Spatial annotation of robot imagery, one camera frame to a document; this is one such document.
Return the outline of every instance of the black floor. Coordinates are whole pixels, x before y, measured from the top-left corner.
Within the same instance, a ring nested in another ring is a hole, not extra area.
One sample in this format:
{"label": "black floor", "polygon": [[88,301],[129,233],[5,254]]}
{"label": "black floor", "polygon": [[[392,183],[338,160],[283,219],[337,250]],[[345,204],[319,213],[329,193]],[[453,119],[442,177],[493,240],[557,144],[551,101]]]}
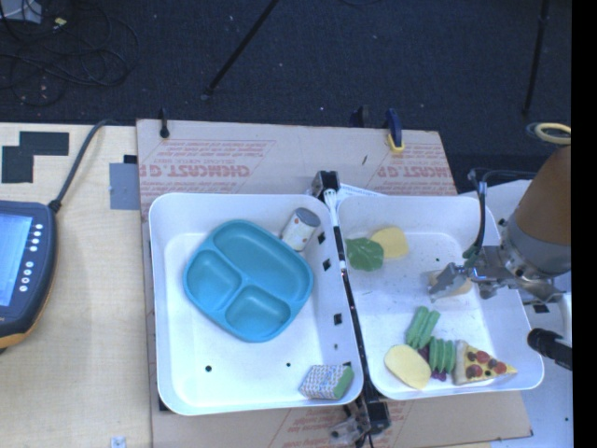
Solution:
{"label": "black floor", "polygon": [[393,108],[439,132],[459,192],[473,167],[536,171],[554,146],[528,129],[571,124],[572,0],[279,0],[203,101],[272,2],[35,0],[38,22],[0,20],[0,121],[349,126],[365,105],[381,127]]}

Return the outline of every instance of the wooden surface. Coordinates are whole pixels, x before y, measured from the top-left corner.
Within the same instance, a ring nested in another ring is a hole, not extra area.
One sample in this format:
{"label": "wooden surface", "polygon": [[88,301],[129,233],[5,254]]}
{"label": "wooden surface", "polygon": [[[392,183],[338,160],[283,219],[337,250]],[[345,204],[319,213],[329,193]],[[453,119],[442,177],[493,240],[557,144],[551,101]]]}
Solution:
{"label": "wooden surface", "polygon": [[[0,199],[54,199],[90,128],[0,123],[0,146],[17,146],[19,131],[70,134],[68,156],[35,156],[34,183],[0,184]],[[62,202],[46,312],[0,356],[2,446],[152,445],[140,213],[110,209],[109,164],[125,154],[137,154],[135,128],[102,128]]]}

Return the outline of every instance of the yellow and blue clamp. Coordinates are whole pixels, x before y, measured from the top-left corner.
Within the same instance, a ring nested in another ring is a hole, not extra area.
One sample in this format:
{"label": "yellow and blue clamp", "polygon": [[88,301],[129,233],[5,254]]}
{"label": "yellow and blue clamp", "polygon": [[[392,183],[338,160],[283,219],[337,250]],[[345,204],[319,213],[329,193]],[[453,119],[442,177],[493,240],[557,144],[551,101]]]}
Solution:
{"label": "yellow and blue clamp", "polygon": [[388,143],[390,149],[394,153],[401,153],[404,150],[404,141],[402,141],[402,123],[398,118],[398,114],[393,108],[388,109],[385,112],[385,128],[390,128],[388,134]]}

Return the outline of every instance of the white plastic tray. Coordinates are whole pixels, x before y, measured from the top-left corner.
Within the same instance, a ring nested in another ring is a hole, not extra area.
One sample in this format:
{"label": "white plastic tray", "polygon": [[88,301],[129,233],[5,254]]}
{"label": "white plastic tray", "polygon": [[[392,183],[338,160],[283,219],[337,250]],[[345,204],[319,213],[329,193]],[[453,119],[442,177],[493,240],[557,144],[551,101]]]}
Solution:
{"label": "white plastic tray", "polygon": [[[194,251],[220,224],[245,219],[278,235],[298,207],[322,221],[300,255],[310,264],[310,298],[292,323],[264,343],[243,342],[202,314],[183,288]],[[149,210],[161,400],[183,415],[341,405],[358,397],[363,370],[326,206],[306,195],[178,194]],[[312,365],[350,362],[354,379],[339,400],[307,399]]]}
{"label": "white plastic tray", "polygon": [[[340,202],[339,220],[344,243],[398,226],[410,246],[406,256],[386,259],[374,272],[348,266],[371,381],[382,394],[389,399],[422,399],[525,390],[541,383],[543,360],[526,342],[531,327],[518,290],[502,288],[485,301],[475,285],[466,294],[434,303],[427,294],[426,273],[441,270],[451,261],[463,262],[462,254],[479,230],[479,201],[459,196],[353,196]],[[499,232],[489,211],[484,244],[499,244]],[[451,376],[445,382],[431,379],[424,390],[404,385],[387,370],[383,357],[392,345],[405,342],[419,305],[441,313],[435,336],[467,340],[507,361],[518,373],[462,386],[454,385]]]}

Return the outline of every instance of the can lid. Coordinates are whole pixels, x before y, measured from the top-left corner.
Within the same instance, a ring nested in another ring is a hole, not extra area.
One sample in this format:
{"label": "can lid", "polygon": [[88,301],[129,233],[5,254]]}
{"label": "can lid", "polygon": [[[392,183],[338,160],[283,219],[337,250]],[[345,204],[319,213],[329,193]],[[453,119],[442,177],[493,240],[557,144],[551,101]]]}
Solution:
{"label": "can lid", "polygon": [[313,211],[305,207],[300,207],[296,210],[297,216],[300,218],[302,222],[307,224],[308,226],[312,226],[314,228],[318,227],[321,224],[321,220],[319,216],[317,216]]}

